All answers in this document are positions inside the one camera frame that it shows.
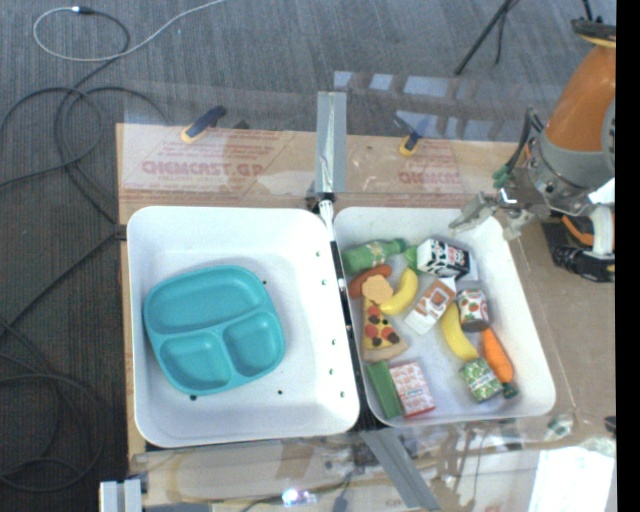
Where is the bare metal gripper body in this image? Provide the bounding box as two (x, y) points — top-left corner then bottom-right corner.
(496, 147), (601, 222)

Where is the black and white milk carton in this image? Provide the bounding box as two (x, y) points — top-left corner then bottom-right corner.
(415, 237), (472, 280)

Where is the tomato print can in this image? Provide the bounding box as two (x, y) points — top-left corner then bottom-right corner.
(455, 288), (491, 333)

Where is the orange and white carton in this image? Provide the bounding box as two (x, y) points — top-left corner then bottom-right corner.
(403, 276), (458, 337)

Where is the yellow banana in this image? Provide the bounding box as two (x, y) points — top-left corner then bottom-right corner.
(439, 301), (481, 363)
(379, 266), (420, 317)

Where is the green plastic bottle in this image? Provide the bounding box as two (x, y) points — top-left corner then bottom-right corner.
(340, 237), (408, 276)

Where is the tan biscuit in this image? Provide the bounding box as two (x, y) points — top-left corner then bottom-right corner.
(360, 275), (395, 306)

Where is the white plastic tray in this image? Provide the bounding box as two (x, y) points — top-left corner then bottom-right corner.
(331, 205), (558, 429)
(125, 205), (362, 449)

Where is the orange carrot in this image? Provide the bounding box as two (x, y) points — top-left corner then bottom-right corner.
(480, 326), (519, 400)

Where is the red-brown sausage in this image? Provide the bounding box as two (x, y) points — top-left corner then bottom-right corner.
(347, 264), (393, 300)

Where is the pizza slice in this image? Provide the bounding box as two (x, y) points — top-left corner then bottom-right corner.
(360, 294), (409, 363)

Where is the green print can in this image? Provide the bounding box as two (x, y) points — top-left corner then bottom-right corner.
(458, 356), (504, 404)

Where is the red and white packet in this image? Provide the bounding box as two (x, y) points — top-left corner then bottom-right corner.
(388, 360), (437, 418)

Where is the green rectangular stick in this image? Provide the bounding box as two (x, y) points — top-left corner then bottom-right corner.
(364, 360), (404, 421)

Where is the brown cardboard board red print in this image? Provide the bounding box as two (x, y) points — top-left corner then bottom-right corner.
(115, 122), (617, 507)

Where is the blue divided plate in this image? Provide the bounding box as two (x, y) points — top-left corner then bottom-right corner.
(141, 264), (288, 397)

